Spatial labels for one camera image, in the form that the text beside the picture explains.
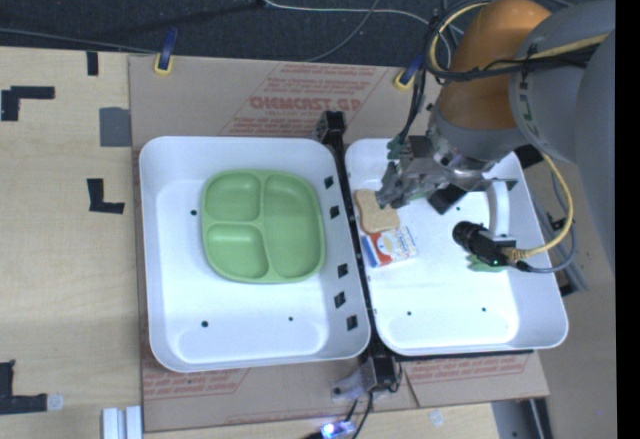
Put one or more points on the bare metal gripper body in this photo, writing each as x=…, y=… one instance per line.
x=425, y=167

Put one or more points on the brown cardboard board red print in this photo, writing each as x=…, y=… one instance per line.
x=210, y=97

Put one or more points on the tan toast bread slice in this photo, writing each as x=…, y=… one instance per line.
x=374, y=219

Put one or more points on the black cylinder on white bracket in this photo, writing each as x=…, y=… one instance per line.
x=480, y=239

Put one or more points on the white red blue carton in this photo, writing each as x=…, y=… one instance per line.
x=392, y=248

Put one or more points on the white plastic tray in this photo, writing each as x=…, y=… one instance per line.
x=450, y=297
x=250, y=327

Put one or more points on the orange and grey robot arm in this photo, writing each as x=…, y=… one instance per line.
x=490, y=57

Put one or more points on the green divided plate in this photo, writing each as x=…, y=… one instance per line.
x=262, y=227

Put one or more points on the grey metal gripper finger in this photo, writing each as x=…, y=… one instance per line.
x=411, y=194
x=387, y=187

